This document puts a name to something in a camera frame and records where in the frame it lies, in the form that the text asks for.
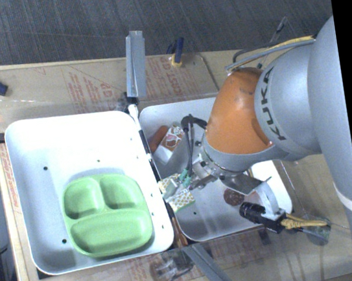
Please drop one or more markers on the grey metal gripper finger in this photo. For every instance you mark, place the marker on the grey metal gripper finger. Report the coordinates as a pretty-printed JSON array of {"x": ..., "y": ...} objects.
[{"x": 171, "y": 188}]

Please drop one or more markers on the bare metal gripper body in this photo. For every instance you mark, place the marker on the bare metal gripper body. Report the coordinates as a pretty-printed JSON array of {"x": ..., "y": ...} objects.
[{"x": 203, "y": 172}]

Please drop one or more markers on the yellow spotted carton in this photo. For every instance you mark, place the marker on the yellow spotted carton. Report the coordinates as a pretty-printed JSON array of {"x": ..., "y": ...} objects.
[{"x": 183, "y": 201}]

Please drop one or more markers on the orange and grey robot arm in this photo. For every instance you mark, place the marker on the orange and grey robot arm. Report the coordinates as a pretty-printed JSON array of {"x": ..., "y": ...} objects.
[{"x": 288, "y": 103}]

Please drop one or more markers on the brown round biscuit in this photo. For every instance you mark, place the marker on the brown round biscuit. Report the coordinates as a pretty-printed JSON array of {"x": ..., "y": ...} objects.
[{"x": 233, "y": 197}]

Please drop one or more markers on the white carton with brown patches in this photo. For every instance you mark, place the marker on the white carton with brown patches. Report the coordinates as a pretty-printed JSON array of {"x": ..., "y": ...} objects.
[{"x": 171, "y": 142}]

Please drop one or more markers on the white plastic tray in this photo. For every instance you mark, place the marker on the white plastic tray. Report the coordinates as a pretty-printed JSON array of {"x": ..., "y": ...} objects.
[
  {"x": 214, "y": 219},
  {"x": 74, "y": 142}
]

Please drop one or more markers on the thin black and white rod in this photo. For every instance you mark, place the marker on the thin black and white rod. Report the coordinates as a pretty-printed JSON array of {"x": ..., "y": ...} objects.
[{"x": 145, "y": 144}]

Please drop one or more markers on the orange brown sausage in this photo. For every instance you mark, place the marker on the orange brown sausage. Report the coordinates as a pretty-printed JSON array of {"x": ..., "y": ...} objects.
[{"x": 157, "y": 137}]

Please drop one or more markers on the green divided plate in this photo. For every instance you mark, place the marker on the green divided plate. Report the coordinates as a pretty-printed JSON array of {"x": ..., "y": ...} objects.
[{"x": 109, "y": 218}]

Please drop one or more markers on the brown cardboard board red print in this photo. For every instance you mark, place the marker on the brown cardboard board red print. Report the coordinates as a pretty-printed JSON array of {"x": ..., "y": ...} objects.
[{"x": 57, "y": 89}]

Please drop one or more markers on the black cylinder on white bracket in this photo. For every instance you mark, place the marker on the black cylinder on white bracket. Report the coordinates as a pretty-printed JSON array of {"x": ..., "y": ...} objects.
[{"x": 265, "y": 214}]

